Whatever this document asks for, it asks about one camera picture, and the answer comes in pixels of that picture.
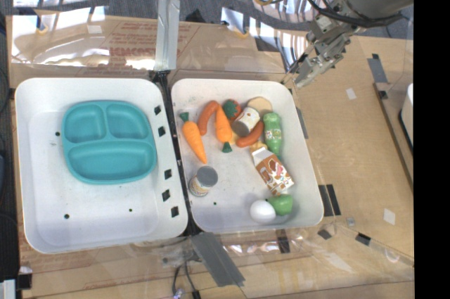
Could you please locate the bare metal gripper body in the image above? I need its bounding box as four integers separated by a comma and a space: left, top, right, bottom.
306, 0, 360, 61

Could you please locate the tan round toy biscuit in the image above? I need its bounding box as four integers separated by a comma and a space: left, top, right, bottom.
246, 96, 274, 116

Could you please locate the green toy bottle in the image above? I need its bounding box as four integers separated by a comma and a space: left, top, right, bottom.
262, 111, 283, 156

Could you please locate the small white can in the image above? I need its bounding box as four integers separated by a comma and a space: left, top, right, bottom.
231, 106, 262, 138

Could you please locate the red toy strawberry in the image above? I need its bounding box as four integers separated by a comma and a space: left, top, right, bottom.
221, 98, 243, 122

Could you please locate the red-orange toy sausage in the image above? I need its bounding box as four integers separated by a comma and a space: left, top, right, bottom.
235, 120, 265, 149

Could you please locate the orange toy carrot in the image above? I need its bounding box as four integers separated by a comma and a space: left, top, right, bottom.
179, 111, 209, 165
214, 105, 234, 154

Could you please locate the orange and white toy carton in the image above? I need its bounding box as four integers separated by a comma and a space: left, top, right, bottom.
250, 146, 295, 197

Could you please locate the curved orange toy sausage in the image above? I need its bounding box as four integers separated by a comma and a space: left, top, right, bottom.
197, 100, 221, 136

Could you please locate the white plastic tray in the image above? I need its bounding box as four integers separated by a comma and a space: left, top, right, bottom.
169, 77, 325, 235
14, 77, 189, 255

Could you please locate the green toy apple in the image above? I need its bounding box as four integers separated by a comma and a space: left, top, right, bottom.
268, 193, 294, 217

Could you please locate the white toy egg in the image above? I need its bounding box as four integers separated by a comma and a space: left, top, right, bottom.
249, 198, 277, 224

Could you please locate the small grey-topped can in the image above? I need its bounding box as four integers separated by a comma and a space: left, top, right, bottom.
188, 165, 219, 198

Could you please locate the brown cardboard board, red print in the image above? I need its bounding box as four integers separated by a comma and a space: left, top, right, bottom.
6, 11, 319, 299

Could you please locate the teal divided plate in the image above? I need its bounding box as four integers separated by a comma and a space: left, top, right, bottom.
60, 99, 158, 186

